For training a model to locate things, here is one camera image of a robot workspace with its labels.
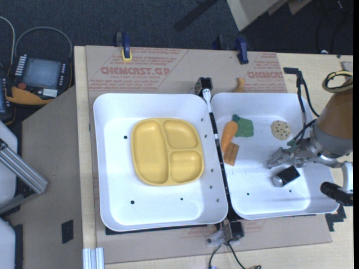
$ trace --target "clamp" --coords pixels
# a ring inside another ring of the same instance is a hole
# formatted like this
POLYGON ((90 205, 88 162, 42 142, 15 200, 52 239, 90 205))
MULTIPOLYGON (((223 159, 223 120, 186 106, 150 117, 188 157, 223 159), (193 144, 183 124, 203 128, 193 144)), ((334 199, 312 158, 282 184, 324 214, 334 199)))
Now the clamp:
POLYGON ((237 55, 238 60, 241 64, 248 64, 246 40, 242 36, 239 36, 234 43, 236 45, 236 50, 239 52, 237 55))
POLYGON ((127 35, 126 32, 116 32, 113 38, 113 46, 119 47, 123 46, 121 50, 122 60, 124 62, 132 61, 132 51, 130 48, 130 37, 127 35))

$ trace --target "cookie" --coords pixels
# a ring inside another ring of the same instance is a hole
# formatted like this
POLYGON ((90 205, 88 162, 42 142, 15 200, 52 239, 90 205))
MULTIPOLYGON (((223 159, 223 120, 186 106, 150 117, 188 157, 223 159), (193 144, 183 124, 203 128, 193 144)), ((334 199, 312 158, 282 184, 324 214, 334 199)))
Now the cookie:
POLYGON ((286 140, 291 135, 291 127, 282 120, 276 120, 270 125, 271 132, 279 140, 286 140))

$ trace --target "white tray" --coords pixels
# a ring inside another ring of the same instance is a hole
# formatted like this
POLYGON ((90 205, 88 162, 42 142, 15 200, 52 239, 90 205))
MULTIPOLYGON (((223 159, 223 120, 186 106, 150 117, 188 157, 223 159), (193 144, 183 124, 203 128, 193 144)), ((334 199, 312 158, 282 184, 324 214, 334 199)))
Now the white tray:
MULTIPOLYGON (((307 102, 307 122, 312 115, 307 102)), ((320 192, 324 181, 333 182, 330 169, 321 164, 307 164, 297 169, 300 177, 284 187, 275 187, 271 177, 289 165, 268 169, 266 162, 279 148, 287 148, 302 129, 301 108, 296 94, 220 93, 212 99, 213 113, 222 136, 224 125, 232 115, 250 119, 254 136, 237 137, 233 143, 240 146, 234 166, 225 164, 225 172, 232 206, 245 219, 294 216, 333 212, 338 204, 320 192), (281 141, 275 138, 270 125, 283 120, 291 126, 292 135, 281 141)))
POLYGON ((228 204, 207 106, 191 94, 104 94, 94 103, 100 213, 114 231, 221 222, 228 204), (135 173, 131 131, 147 118, 190 122, 200 136, 204 172, 184 185, 157 187, 135 173))

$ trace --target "white object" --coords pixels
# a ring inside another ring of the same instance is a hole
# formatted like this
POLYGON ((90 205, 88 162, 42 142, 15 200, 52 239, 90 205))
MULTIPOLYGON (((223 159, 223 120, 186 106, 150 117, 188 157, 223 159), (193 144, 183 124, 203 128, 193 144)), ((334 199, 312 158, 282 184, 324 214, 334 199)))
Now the white object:
POLYGON ((82 250, 83 269, 105 269, 104 250, 85 248, 82 250))
POLYGON ((227 215, 217 148, 206 102, 191 94, 104 94, 94 103, 100 213, 115 231, 221 222, 227 215), (145 184, 131 156, 133 126, 147 118, 177 118, 197 130, 204 153, 200 179, 183 185, 145 184))
POLYGON ((343 187, 345 193, 353 192, 353 163, 345 162, 341 166, 343 172, 343 187))
MULTIPOLYGON (((306 119, 312 120, 304 100, 306 119)), ((329 167, 308 163, 298 168, 300 177, 283 187, 276 187, 271 178, 289 167, 280 165, 268 169, 266 162, 279 148, 288 148, 290 141, 302 129, 302 113, 296 94, 220 93, 212 98, 218 135, 232 115, 253 122, 252 137, 232 140, 240 146, 234 166, 225 164, 232 206, 245 219, 328 213, 337 210, 338 203, 320 192, 323 182, 334 182, 329 167), (291 126, 291 136, 283 141, 275 138, 270 125, 282 120, 291 126)))
MULTIPOLYGON (((0 138, 17 152, 16 136, 0 121, 0 138)), ((16 190, 16 176, 0 161, 0 205, 12 199, 16 190)))
POLYGON ((15 268, 15 231, 0 219, 0 268, 15 268))

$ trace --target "wooden block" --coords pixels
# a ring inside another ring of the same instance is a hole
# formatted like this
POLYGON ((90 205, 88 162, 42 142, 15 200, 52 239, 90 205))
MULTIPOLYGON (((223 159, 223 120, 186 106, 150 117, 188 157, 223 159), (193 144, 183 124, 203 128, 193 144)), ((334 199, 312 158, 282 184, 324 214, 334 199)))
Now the wooden block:
POLYGON ((224 162, 226 164, 229 164, 231 166, 234 166, 234 163, 236 162, 237 154, 238 154, 239 145, 236 145, 235 143, 231 142, 223 156, 224 162))
POLYGON ((246 80, 244 78, 238 78, 237 81, 238 81, 238 86, 234 90, 234 92, 245 92, 246 80))

